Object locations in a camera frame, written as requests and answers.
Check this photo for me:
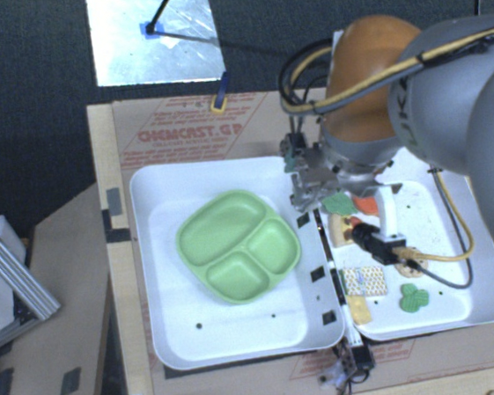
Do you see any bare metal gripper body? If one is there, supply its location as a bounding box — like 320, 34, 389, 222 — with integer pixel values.
283, 135, 391, 214

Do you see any green toy lettuce leaf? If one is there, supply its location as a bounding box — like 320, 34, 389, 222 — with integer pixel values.
321, 190, 359, 221

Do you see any toy pizza slice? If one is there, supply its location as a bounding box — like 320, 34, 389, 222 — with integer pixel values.
327, 210, 365, 250

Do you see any orange toy food piece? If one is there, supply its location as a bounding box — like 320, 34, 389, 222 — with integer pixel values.
352, 194, 381, 219

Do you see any green divided plate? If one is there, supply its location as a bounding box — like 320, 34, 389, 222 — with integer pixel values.
170, 182, 309, 312

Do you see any orange patterned white packet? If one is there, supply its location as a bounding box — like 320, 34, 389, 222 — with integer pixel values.
340, 262, 389, 302

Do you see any brown toy biscuit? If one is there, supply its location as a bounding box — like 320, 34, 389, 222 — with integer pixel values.
394, 255, 431, 282

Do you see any brown cardboard board red print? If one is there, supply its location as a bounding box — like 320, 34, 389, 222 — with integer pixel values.
85, 60, 494, 395

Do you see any yellow toy cheese slice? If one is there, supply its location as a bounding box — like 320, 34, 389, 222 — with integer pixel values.
345, 292, 374, 326

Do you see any green toy broccoli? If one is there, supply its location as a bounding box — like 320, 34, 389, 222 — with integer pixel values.
396, 281, 432, 315

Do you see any white plastic tray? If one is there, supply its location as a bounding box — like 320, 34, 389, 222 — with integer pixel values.
127, 144, 350, 375
312, 132, 494, 347

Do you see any black cylinder on white bracket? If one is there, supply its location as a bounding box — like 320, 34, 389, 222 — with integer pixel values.
345, 181, 413, 270

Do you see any black block with thin wires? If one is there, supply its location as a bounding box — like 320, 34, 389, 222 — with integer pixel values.
333, 340, 379, 383

